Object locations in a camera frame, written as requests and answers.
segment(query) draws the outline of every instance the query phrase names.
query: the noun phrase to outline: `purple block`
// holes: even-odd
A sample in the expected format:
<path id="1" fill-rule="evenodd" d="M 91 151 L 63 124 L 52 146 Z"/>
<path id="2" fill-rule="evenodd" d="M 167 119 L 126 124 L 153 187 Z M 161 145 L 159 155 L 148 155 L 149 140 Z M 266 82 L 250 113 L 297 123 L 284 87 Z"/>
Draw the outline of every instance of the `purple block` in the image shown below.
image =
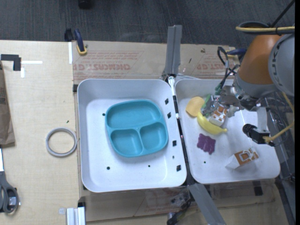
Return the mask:
<path id="1" fill-rule="evenodd" d="M 216 140 L 212 139 L 210 136 L 205 136 L 202 133 L 199 134 L 197 147 L 202 149 L 209 154 L 215 151 Z"/>

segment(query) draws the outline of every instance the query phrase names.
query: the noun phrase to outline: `yellow banana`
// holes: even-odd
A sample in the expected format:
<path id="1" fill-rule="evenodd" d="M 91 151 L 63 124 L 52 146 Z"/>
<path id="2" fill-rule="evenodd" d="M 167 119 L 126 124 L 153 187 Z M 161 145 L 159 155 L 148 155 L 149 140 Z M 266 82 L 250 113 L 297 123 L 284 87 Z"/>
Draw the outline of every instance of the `yellow banana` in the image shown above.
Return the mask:
<path id="1" fill-rule="evenodd" d="M 222 133 L 222 132 L 227 132 L 227 129 L 226 128 L 221 128 L 221 127 L 218 127 L 212 123 L 210 123 L 206 117 L 204 117 L 202 115 L 201 112 L 198 112 L 198 115 L 197 115 L 197 122 L 199 123 L 199 125 L 207 132 L 211 133 L 211 134 L 214 134 L 214 135 L 217 135 L 219 133 Z"/>

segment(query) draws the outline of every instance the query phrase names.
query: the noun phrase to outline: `gray floor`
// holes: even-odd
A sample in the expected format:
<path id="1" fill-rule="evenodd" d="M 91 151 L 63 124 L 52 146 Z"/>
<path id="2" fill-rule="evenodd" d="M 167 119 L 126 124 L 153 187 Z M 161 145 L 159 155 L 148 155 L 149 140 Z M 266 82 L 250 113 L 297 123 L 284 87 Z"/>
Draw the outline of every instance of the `gray floor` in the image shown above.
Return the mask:
<path id="1" fill-rule="evenodd" d="M 247 47 L 252 35 L 236 31 L 245 21 L 272 23 L 291 0 L 0 0 L 0 39 L 64 41 L 66 28 L 84 40 L 166 42 L 167 27 L 183 25 L 181 42 Z M 278 22 L 290 26 L 295 5 Z"/>

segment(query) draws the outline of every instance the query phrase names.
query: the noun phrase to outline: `black scissors handle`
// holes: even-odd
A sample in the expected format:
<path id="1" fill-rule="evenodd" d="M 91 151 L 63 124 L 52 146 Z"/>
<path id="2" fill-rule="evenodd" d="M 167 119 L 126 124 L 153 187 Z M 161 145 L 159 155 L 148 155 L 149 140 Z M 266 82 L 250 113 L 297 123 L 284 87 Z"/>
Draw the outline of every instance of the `black scissors handle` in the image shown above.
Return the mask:
<path id="1" fill-rule="evenodd" d="M 15 204 L 9 204 L 9 198 L 15 197 Z M 0 172 L 0 209 L 2 208 L 5 213 L 11 213 L 19 206 L 19 196 L 17 190 L 12 187 L 5 177 L 4 171 Z"/>

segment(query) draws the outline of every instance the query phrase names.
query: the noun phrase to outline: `gray ring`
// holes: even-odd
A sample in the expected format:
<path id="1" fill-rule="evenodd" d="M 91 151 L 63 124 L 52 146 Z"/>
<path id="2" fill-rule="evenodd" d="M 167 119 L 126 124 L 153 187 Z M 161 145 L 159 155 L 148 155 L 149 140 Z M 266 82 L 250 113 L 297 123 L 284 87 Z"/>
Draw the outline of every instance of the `gray ring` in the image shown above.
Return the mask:
<path id="1" fill-rule="evenodd" d="M 73 145 L 73 147 L 71 148 L 70 151 L 65 152 L 65 153 L 58 153 L 58 152 L 53 151 L 53 150 L 50 148 L 50 146 L 49 146 L 49 139 L 50 139 L 50 137 L 51 137 L 54 133 L 56 133 L 56 132 L 67 132 L 67 133 L 69 133 L 69 134 L 73 137 L 73 139 L 74 139 L 74 145 Z M 76 147 L 77 147 L 77 139 L 76 139 L 76 135 L 75 135 L 75 133 L 74 133 L 73 131 L 71 131 L 69 128 L 66 128 L 66 127 L 57 127 L 57 128 L 55 128 L 55 129 L 52 129 L 52 130 L 48 133 L 48 135 L 47 135 L 47 137 L 46 137 L 46 148 L 47 148 L 48 152 L 49 152 L 51 155 L 53 155 L 53 156 L 56 156 L 56 157 L 66 157 L 66 156 L 70 155 L 71 153 L 73 153 L 73 152 L 75 151 Z"/>

